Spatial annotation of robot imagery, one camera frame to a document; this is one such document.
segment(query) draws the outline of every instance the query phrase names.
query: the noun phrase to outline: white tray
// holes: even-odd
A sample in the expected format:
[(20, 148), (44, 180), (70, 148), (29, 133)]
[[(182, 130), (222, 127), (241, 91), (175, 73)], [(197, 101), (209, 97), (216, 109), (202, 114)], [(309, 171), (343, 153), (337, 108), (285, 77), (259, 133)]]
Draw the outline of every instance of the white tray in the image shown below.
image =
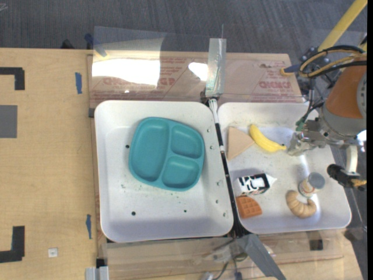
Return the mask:
[[(138, 181), (129, 148), (146, 117), (179, 121), (199, 131), (205, 161), (197, 184), (176, 192)], [(228, 188), (211, 111), (201, 103), (105, 101), (94, 113), (101, 227), (114, 242), (222, 236), (233, 225)]]
[[(289, 146), (295, 122), (305, 114), (307, 108), (307, 104), (225, 103), (218, 109), (224, 146), (227, 146), (229, 126), (248, 134), (251, 124), (256, 124), (270, 139)], [(316, 115), (314, 111), (309, 118), (315, 118)], [(289, 156), (283, 150), (276, 153), (265, 152), (256, 144), (229, 161), (232, 181), (239, 176), (260, 172), (277, 178), (267, 192), (253, 196), (261, 206), (263, 214), (240, 218), (243, 227), (256, 234), (346, 227), (351, 220), (351, 210), (344, 188), (326, 172), (326, 168), (334, 162), (329, 146), (308, 151), (301, 156)], [(310, 172), (323, 175), (326, 185), (312, 197), (317, 205), (316, 214), (300, 219), (290, 212), (285, 194), (288, 190), (297, 191), (298, 183)]]

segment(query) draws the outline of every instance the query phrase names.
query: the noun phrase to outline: gray square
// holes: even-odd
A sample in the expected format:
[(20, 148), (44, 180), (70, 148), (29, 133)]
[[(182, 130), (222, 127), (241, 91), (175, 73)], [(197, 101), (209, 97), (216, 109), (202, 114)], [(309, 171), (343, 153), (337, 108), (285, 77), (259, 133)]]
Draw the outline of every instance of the gray square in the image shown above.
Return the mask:
[(0, 138), (17, 138), (17, 108), (0, 105)]

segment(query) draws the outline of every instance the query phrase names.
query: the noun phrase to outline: beige triangle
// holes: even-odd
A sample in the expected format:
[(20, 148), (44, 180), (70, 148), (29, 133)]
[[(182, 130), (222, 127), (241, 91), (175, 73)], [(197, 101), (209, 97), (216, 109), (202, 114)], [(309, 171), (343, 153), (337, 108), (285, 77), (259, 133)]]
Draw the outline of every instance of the beige triangle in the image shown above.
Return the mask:
[(237, 128), (229, 127), (227, 159), (233, 159), (253, 144), (254, 140), (248, 134)]

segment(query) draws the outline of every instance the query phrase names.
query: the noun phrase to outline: can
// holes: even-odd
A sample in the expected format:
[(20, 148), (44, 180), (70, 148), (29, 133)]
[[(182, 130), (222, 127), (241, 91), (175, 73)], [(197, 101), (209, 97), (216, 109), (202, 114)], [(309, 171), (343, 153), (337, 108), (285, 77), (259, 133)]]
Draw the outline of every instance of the can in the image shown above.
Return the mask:
[(325, 186), (325, 178), (317, 172), (312, 172), (299, 183), (298, 190), (304, 197), (311, 198), (314, 193)]

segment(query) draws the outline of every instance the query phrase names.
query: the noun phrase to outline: teal plate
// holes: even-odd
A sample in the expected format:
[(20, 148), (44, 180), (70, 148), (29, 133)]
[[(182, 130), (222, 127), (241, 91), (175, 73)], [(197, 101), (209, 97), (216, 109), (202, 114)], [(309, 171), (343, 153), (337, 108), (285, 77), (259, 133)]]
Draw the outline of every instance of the teal plate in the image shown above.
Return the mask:
[(142, 120), (129, 151), (129, 169), (139, 181), (158, 188), (186, 191), (199, 180), (205, 144), (195, 129), (173, 120)]

